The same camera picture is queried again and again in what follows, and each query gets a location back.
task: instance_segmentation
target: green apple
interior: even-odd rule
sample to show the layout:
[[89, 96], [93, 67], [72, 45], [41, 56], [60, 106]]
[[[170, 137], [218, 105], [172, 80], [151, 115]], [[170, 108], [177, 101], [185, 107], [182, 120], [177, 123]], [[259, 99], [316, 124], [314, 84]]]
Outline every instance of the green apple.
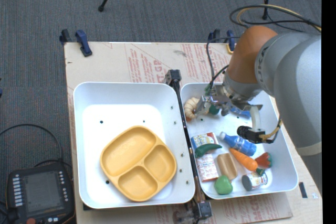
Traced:
[[233, 186], [226, 175], [221, 175], [216, 179], [215, 189], [218, 194], [230, 194], [233, 191]]

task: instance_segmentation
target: green pepper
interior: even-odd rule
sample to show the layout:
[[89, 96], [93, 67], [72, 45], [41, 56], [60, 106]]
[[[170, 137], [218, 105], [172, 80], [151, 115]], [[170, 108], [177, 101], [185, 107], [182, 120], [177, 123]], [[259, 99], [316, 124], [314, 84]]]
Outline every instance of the green pepper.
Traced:
[[221, 148], [221, 147], [222, 147], [221, 145], [214, 144], [214, 143], [207, 143], [207, 144], [200, 145], [195, 150], [195, 157], [200, 158], [205, 153], [207, 153], [208, 151], [215, 150], [215, 149]]

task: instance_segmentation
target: yellow plate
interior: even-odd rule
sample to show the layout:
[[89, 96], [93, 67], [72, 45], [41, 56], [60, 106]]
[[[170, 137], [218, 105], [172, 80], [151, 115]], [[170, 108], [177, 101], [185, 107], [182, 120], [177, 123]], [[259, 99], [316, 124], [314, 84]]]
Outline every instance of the yellow plate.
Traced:
[[119, 134], [101, 152], [104, 173], [126, 197], [146, 201], [176, 173], [176, 159], [151, 130], [134, 126]]

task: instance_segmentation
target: gray carpet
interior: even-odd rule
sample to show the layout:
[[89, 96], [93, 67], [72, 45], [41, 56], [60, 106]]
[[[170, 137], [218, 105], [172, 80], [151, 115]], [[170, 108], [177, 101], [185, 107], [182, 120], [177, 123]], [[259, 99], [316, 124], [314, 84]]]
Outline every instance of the gray carpet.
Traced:
[[[71, 163], [64, 51], [59, 36], [68, 29], [84, 30], [89, 41], [206, 42], [218, 28], [241, 35], [244, 28], [232, 23], [230, 13], [264, 0], [0, 0], [0, 131], [21, 123], [44, 126], [58, 137], [64, 160]], [[321, 23], [322, 0], [269, 0]], [[254, 9], [247, 19], [261, 19]], [[286, 17], [268, 11], [273, 20]], [[303, 23], [283, 24], [316, 33]], [[289, 31], [268, 25], [278, 33]], [[9, 172], [32, 167], [58, 156], [57, 145], [42, 130], [22, 126], [0, 136], [0, 200], [5, 199]]]

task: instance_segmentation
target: white plastic tray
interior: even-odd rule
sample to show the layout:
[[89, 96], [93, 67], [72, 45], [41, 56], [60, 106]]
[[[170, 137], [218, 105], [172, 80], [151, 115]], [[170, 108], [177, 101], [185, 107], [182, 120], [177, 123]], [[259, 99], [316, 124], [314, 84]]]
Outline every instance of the white plastic tray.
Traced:
[[[73, 93], [79, 194], [94, 209], [181, 204], [195, 193], [194, 178], [177, 95], [163, 83], [85, 82]], [[147, 201], [127, 199], [100, 166], [104, 147], [124, 130], [150, 128], [171, 150], [177, 171], [172, 180]]]
[[[183, 105], [192, 97], [200, 98], [201, 95], [204, 95], [204, 90], [207, 85], [208, 83], [189, 83], [183, 86], [181, 89], [181, 99]], [[249, 103], [263, 105], [260, 110], [261, 127], [266, 131], [266, 133], [271, 133], [277, 126], [278, 119], [270, 96], [265, 92], [261, 92]], [[223, 117], [219, 113], [218, 115], [199, 116], [187, 123], [187, 129], [190, 137], [208, 132], [214, 132], [218, 135], [221, 131], [224, 131], [228, 135], [237, 135], [237, 128], [241, 125], [252, 127], [251, 119], [241, 115], [237, 117], [237, 114], [234, 113], [230, 113], [229, 115]], [[220, 170], [217, 164], [217, 156], [221, 153], [229, 152], [229, 147], [225, 142], [219, 143], [223, 146], [223, 148], [217, 149], [213, 153], [213, 158], [215, 160], [218, 174], [220, 175]], [[260, 186], [252, 191], [246, 191], [242, 185], [241, 177], [244, 174], [250, 173], [250, 171], [238, 163], [238, 161], [234, 160], [236, 162], [238, 176], [232, 181], [233, 191], [228, 195], [220, 195], [214, 188], [214, 181], [211, 181], [201, 182], [203, 192], [212, 199], [227, 199], [290, 191], [294, 189], [298, 184], [298, 176], [281, 130], [279, 130], [277, 138], [272, 144], [257, 144], [257, 151], [252, 158], [256, 158], [264, 152], [269, 152], [273, 159], [273, 167], [266, 170], [268, 184]]]

